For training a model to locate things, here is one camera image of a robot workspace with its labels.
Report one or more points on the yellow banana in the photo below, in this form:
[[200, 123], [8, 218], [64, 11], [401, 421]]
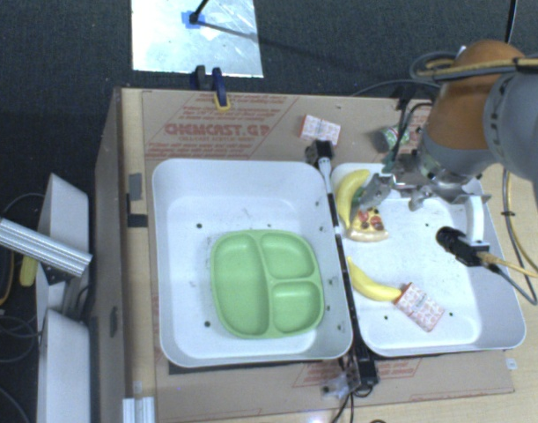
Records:
[[345, 192], [370, 288]]

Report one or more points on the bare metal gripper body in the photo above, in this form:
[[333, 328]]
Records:
[[442, 187]]

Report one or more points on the green divided plate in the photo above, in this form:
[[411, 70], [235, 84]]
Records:
[[242, 280]]

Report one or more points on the thin black and white rod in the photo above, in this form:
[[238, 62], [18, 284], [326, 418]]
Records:
[[341, 254]]

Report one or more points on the pizza slice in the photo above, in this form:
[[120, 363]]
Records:
[[367, 229]]

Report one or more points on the white plastic tray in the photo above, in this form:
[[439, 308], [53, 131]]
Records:
[[449, 289], [185, 280]]

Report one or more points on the white and orange carton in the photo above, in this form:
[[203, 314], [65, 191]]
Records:
[[320, 129], [420, 307]]

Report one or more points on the green and white can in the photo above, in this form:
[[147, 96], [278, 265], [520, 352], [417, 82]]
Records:
[[389, 138]]

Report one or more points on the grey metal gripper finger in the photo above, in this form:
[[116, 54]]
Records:
[[374, 192], [417, 200]]

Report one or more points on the black cylinder on white bracket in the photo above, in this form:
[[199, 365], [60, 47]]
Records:
[[460, 242]]

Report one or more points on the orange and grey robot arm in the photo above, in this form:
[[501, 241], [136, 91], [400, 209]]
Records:
[[466, 113]]

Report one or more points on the brown cardboard board red print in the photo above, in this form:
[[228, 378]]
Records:
[[251, 126]]

